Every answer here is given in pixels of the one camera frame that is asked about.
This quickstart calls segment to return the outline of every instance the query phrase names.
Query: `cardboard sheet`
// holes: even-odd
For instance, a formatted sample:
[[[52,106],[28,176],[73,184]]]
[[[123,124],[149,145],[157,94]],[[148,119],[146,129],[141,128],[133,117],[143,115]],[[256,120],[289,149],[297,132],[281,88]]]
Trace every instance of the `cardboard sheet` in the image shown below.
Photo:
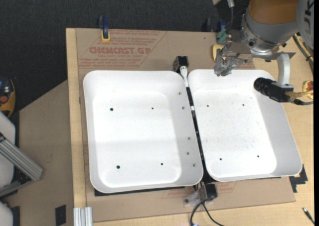
[[[212,69],[211,47],[215,33],[110,30],[111,40],[101,41],[98,29],[76,29],[87,206],[94,222],[189,213],[183,197],[192,187],[109,196],[94,195],[90,183],[83,78],[92,70],[169,70],[176,56],[188,56],[188,70]],[[254,64],[243,65],[254,69]],[[216,183],[219,197],[210,210],[257,206],[295,201],[289,178]]]

